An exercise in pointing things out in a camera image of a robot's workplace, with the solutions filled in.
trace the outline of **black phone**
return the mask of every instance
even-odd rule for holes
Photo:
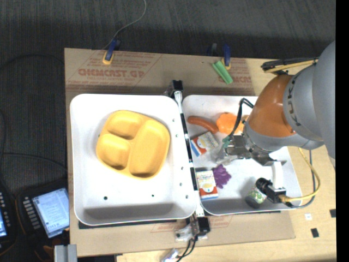
[[[7,189],[0,182],[0,255],[16,242],[16,215]]]
[[[23,191],[16,199],[17,216],[42,261],[53,261],[55,245],[69,243],[69,197],[67,180]]]

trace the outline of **white cable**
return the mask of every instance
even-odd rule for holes
[[[132,25],[132,24],[135,24],[136,22],[138,22],[139,20],[142,19],[142,17],[144,16],[144,14],[146,13],[146,10],[147,10],[147,1],[146,1],[146,0],[143,0],[143,2],[144,2],[144,11],[143,11],[143,14],[142,14],[138,19],[136,19],[135,21],[133,21],[133,22],[131,22],[131,23],[129,23],[129,24],[127,24],[127,25],[121,27],[121,28],[115,33],[115,35],[114,35],[113,38],[110,40],[110,42],[103,48],[103,50],[105,50],[105,49],[111,44],[111,42],[115,39],[115,37],[119,34],[119,32],[120,32],[121,30],[125,29],[126,27],[129,27],[129,26]]]

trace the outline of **table surface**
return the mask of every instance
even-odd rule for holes
[[[67,58],[71,57],[72,53],[80,53],[82,58],[89,57],[91,51],[89,50],[73,50],[66,51],[65,62],[66,62],[66,92],[67,92],[67,125],[68,125],[68,172],[69,172],[69,196],[70,196],[70,234],[71,243],[77,244],[78,256],[93,255],[103,255],[105,249],[94,249],[93,240],[91,237],[96,238],[101,245],[106,245],[110,248],[110,254],[116,254],[115,245],[121,244],[125,245],[126,252],[122,252],[122,255],[117,257],[117,261],[131,262],[131,261],[160,261],[160,259],[169,251],[166,248],[158,248],[159,250],[151,249],[152,251],[142,251],[133,252],[132,248],[126,247],[132,245],[133,240],[136,240],[136,236],[129,235],[130,240],[119,242],[118,237],[114,229],[104,228],[104,231],[96,229],[79,229],[76,223],[77,219],[74,215],[73,209],[73,166],[71,161],[71,137],[70,137],[70,123],[69,123],[69,103],[71,99],[80,93],[90,92],[91,84],[88,88],[81,87],[74,89],[71,87],[71,73],[69,72],[69,67],[67,67]],[[177,72],[172,71],[172,79],[181,79],[181,75],[186,72],[186,75],[190,74],[190,69],[193,70],[192,73],[197,72],[197,67],[190,68],[187,64],[188,61],[200,60],[201,63],[206,61],[212,61],[212,57],[194,57],[193,56],[177,56],[177,55],[161,55],[162,62],[174,63],[177,67]],[[267,59],[244,59],[244,63],[248,68],[248,73],[251,78],[251,84],[253,86],[255,95],[259,95],[265,85],[274,77],[272,74],[265,74],[260,68],[261,64]],[[290,74],[295,74],[297,71],[303,69],[304,67],[292,68],[289,70]],[[200,71],[201,73],[214,73],[213,71],[207,71],[204,69]],[[125,90],[126,93],[132,93],[136,89],[131,91]],[[101,88],[96,88],[97,92],[103,91]],[[294,147],[288,148],[295,172],[298,177],[300,187],[303,194],[309,194],[312,192],[312,180],[310,169],[306,162],[303,160],[302,156],[299,154],[298,149]],[[312,151],[312,161],[313,166],[321,179],[321,189],[317,194],[315,201],[308,207],[303,209],[295,209],[287,211],[287,216],[292,222],[292,228],[294,231],[294,238],[292,239],[281,239],[281,240],[263,240],[263,241],[246,241],[243,243],[222,243],[221,245],[205,245],[201,246],[198,242],[194,251],[187,256],[183,261],[336,261],[336,218],[330,213],[330,210],[336,209],[336,193],[335,193],[335,170],[332,167],[326,148],[324,146]],[[265,218],[266,215],[254,215],[261,218]],[[287,229],[289,226],[277,226],[277,228]],[[316,229],[318,231],[318,237],[314,237],[312,230]],[[136,227],[126,227],[123,230],[129,230],[133,232]],[[178,248],[180,252],[184,250],[185,244],[179,245]]]

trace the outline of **yellow cable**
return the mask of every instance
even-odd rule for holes
[[[320,178],[317,174],[317,172],[315,171],[314,167],[310,164],[310,162],[307,160],[307,158],[305,157],[302,149],[299,147],[298,148],[301,155],[303,156],[304,160],[306,161],[306,163],[308,164],[308,166],[310,167],[311,171],[314,173],[315,177],[316,177],[316,180],[317,180],[317,188],[316,190],[309,194],[309,195],[306,195],[306,196],[302,196],[302,197],[288,197],[286,195],[280,195],[279,198],[281,200],[281,202],[285,203],[285,202],[292,202],[292,201],[300,201],[300,200],[305,200],[305,199],[308,199],[308,198],[311,198],[313,196],[315,196],[318,192],[318,190],[320,189]]]
[[[272,68],[272,69],[265,70],[264,72],[265,73],[272,73],[272,72],[285,70],[285,69],[292,68],[292,67],[298,67],[298,66],[302,66],[302,65],[312,65],[312,64],[314,64],[316,62],[317,62],[317,59],[315,59],[315,60],[308,60],[308,61],[303,61],[303,62],[298,62],[298,63],[293,63],[293,64],[288,64],[288,65],[275,67],[275,68]]]

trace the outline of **yellow plate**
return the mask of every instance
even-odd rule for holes
[[[170,134],[159,121],[133,111],[112,113],[99,135],[96,153],[109,168],[130,177],[150,178],[163,166]]]

